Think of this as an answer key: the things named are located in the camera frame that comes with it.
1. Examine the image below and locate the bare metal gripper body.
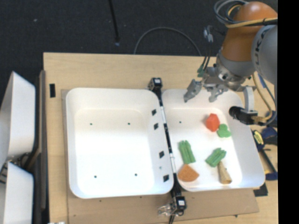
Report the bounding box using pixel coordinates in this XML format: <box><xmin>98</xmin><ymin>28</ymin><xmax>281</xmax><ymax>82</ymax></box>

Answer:
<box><xmin>202</xmin><ymin>66</ymin><xmax>246</xmax><ymax>93</ymax></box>

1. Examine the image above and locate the red toy pepper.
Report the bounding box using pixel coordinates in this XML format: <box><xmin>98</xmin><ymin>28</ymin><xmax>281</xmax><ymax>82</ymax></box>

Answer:
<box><xmin>206</xmin><ymin>113</ymin><xmax>221</xmax><ymax>133</ymax></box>

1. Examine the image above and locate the green toy broccoli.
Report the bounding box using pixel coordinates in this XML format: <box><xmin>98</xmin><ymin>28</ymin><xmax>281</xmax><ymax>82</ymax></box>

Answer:
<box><xmin>216</xmin><ymin>123</ymin><xmax>232</xmax><ymax>139</ymax></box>

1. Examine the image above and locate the thin black and white rod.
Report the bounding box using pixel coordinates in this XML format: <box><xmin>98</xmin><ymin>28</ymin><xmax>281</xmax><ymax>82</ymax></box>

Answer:
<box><xmin>155</xmin><ymin>90</ymin><xmax>182</xmax><ymax>198</ymax></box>

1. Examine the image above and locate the white plastic tray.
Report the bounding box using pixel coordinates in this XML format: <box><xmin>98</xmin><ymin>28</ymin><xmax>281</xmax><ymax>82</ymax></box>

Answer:
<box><xmin>65</xmin><ymin>87</ymin><xmax>175</xmax><ymax>199</ymax></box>
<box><xmin>161</xmin><ymin>88</ymin><xmax>266</xmax><ymax>192</ymax></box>

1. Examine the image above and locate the green toy asparagus bundle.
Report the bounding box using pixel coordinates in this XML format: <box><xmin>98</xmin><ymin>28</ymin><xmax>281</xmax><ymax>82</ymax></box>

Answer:
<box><xmin>205</xmin><ymin>147</ymin><xmax>227</xmax><ymax>168</ymax></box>
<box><xmin>178</xmin><ymin>140</ymin><xmax>196</xmax><ymax>165</ymax></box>

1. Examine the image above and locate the tan toy ice cream cone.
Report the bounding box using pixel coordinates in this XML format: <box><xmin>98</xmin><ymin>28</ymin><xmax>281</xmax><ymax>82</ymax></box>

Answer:
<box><xmin>217</xmin><ymin>161</ymin><xmax>233</xmax><ymax>185</ymax></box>

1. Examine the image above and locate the orange toy pizza slice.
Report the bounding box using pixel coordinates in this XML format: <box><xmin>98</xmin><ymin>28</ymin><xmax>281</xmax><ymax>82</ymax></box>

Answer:
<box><xmin>177</xmin><ymin>164</ymin><xmax>200</xmax><ymax>182</ymax></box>

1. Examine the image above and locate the black cylinder on white bracket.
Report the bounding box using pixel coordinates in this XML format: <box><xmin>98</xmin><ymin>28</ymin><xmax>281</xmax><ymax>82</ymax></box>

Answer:
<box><xmin>228</xmin><ymin>85</ymin><xmax>259</xmax><ymax>126</ymax></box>

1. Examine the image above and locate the black block with thin wires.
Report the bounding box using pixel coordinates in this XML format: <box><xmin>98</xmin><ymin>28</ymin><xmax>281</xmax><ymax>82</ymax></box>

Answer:
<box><xmin>172</xmin><ymin>196</ymin><xmax>187</xmax><ymax>211</ymax></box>
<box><xmin>148</xmin><ymin>77</ymin><xmax>163</xmax><ymax>91</ymax></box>

